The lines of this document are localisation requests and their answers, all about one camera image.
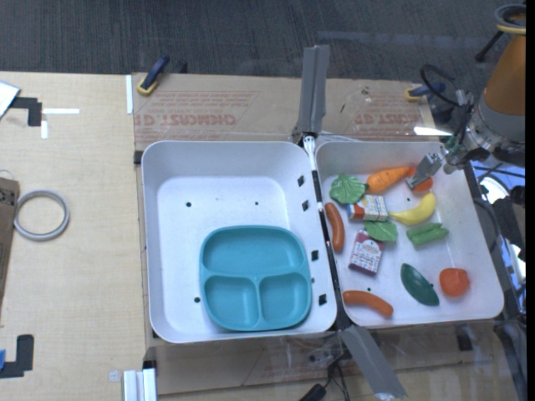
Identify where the white paper sheet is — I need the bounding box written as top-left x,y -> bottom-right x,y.
0,80 -> 22,119

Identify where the pink and white carton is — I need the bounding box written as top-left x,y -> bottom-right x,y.
348,229 -> 385,276

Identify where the black cylinder on white bracket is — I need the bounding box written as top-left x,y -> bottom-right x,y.
507,184 -> 527,209

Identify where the yellow banana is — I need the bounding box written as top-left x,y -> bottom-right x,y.
388,191 -> 437,226

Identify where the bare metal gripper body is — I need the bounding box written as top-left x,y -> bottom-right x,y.
441,114 -> 527,175

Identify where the small white and orange carton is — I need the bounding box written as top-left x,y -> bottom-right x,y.
346,194 -> 390,223

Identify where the green pea pod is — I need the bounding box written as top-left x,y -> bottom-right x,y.
405,222 -> 451,248

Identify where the orange round toy fruit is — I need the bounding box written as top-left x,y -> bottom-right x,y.
406,165 -> 435,193

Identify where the orange sausage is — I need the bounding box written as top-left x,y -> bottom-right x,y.
324,201 -> 346,253
342,289 -> 395,319

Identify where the black block with thin wires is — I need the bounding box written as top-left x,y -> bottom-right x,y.
298,383 -> 329,401

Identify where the orange bell pepper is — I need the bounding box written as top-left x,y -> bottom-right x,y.
438,267 -> 471,298

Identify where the white plastic tray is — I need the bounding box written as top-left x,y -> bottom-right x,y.
140,140 -> 338,345
313,140 -> 506,330

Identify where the brown cardboard piece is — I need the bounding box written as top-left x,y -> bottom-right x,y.
0,176 -> 21,313

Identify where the brown cardboard board red print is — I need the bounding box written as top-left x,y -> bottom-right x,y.
131,72 -> 519,396

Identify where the light green lettuce leaf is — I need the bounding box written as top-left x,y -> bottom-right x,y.
364,219 -> 399,244
329,173 -> 369,206

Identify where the teal divided plate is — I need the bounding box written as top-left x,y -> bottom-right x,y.
198,225 -> 313,332

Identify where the white tape roll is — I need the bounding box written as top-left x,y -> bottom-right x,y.
13,189 -> 71,242

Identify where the orange carrot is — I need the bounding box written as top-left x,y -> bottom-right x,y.
365,165 -> 411,195

